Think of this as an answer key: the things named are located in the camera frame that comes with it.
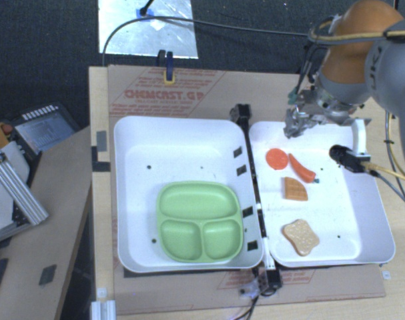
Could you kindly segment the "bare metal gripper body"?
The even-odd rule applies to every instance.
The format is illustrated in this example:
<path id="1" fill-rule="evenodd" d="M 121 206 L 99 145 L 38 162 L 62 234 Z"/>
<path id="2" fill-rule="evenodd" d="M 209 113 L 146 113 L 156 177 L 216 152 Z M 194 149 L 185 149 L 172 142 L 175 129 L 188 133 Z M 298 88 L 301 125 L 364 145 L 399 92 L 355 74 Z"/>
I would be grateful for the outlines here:
<path id="1" fill-rule="evenodd" d="M 333 122 L 342 125 L 356 111 L 355 105 L 337 100 L 323 89 L 302 90 L 294 102 L 294 116 L 307 113 L 312 116 L 313 126 Z"/>

